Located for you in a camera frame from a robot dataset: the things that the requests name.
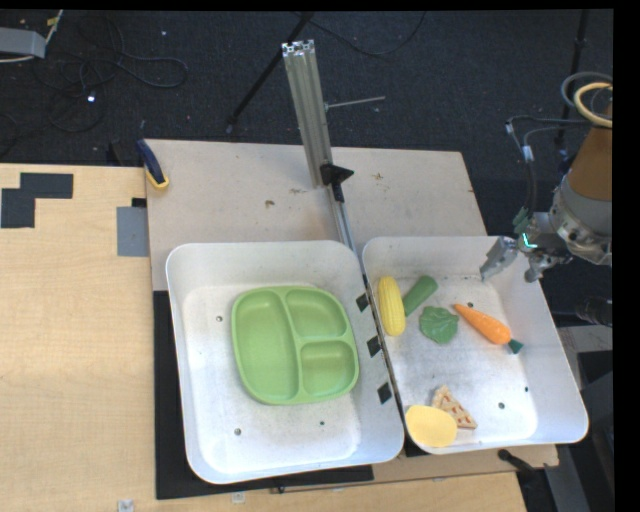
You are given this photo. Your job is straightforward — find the yellow round chip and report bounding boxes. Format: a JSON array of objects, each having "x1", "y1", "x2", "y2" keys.
[{"x1": 404, "y1": 404, "x2": 459, "y2": 449}]

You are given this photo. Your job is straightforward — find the white plastic tray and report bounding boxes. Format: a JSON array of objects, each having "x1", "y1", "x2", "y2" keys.
[
  {"x1": 360, "y1": 234, "x2": 591, "y2": 457},
  {"x1": 164, "y1": 239, "x2": 406, "y2": 486}
]

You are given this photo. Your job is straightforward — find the pale flat board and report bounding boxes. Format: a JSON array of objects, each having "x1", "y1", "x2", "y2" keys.
[{"x1": 143, "y1": 138, "x2": 560, "y2": 494}]

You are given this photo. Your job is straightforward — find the thin black and white rod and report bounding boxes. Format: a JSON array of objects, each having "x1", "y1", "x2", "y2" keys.
[{"x1": 327, "y1": 183, "x2": 404, "y2": 419}]

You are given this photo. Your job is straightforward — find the yellow corn cob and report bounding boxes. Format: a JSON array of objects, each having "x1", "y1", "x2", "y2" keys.
[{"x1": 376, "y1": 275, "x2": 408, "y2": 338}]

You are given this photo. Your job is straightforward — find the green cucumber piece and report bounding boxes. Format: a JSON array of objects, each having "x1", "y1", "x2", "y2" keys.
[{"x1": 400, "y1": 274, "x2": 440, "y2": 318}]

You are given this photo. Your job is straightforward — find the green divided plate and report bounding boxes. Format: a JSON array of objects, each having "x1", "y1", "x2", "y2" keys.
[{"x1": 230, "y1": 284, "x2": 361, "y2": 407}]

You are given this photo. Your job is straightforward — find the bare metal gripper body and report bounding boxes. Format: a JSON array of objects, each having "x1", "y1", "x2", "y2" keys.
[{"x1": 517, "y1": 211, "x2": 613, "y2": 268}]

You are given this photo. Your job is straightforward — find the green lettuce leaf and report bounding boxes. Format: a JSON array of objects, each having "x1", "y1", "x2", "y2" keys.
[{"x1": 418, "y1": 305, "x2": 461, "y2": 347}]

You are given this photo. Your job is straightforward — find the pizza slice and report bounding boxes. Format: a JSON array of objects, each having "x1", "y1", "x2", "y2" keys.
[{"x1": 430, "y1": 384, "x2": 479, "y2": 432}]

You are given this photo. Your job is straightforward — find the orange carrot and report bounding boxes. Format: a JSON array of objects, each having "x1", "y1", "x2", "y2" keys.
[{"x1": 452, "y1": 302, "x2": 525, "y2": 356}]

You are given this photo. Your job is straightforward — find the black cylinder on white bracket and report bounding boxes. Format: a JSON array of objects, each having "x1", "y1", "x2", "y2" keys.
[{"x1": 573, "y1": 294, "x2": 613, "y2": 329}]

